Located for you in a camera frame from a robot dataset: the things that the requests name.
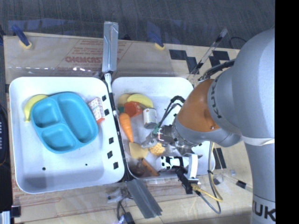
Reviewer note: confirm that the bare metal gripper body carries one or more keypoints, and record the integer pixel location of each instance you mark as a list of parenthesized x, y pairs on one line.
[(167, 135)]

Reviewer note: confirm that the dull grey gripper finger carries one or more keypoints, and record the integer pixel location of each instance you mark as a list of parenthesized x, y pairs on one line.
[(147, 142)]

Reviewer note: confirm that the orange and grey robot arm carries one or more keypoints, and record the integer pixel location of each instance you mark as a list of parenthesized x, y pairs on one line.
[(245, 97)]

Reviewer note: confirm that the yellow textured biscuit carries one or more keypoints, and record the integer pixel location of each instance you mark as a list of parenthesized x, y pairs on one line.
[(157, 149)]

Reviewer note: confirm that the yellow flat wedge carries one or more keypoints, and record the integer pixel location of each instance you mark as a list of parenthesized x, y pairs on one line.
[(137, 150)]

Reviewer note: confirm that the small silver can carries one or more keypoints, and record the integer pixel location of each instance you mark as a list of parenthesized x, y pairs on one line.
[(150, 118)]

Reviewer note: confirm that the black and white carton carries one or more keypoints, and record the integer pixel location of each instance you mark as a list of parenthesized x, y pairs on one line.
[(169, 163)]

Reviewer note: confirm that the orange carrot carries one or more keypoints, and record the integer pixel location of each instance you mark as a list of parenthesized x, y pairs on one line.
[(126, 125)]

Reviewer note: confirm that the brown doughnut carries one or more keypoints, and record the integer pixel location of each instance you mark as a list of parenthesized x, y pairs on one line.
[(138, 169)]

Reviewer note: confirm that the yellow banana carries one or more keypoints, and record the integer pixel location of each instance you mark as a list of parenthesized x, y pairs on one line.
[(31, 104), (141, 100)]

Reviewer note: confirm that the white plastic tray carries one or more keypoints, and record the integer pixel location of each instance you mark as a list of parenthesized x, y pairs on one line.
[(168, 90), (70, 169)]

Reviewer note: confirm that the yellow round slice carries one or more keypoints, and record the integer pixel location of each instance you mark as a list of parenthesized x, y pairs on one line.
[(122, 99)]

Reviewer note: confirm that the white and orange carton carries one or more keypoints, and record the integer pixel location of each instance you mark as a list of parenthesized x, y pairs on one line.
[(97, 111)]

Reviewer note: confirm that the blue divided plate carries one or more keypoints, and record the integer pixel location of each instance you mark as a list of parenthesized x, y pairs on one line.
[(67, 115)]

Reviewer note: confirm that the brown cardboard board, red print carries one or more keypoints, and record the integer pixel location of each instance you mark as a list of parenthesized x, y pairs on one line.
[(70, 55)]

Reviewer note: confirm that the black cylinder on white bracket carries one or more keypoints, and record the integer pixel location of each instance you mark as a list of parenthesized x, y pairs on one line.
[(192, 165)]

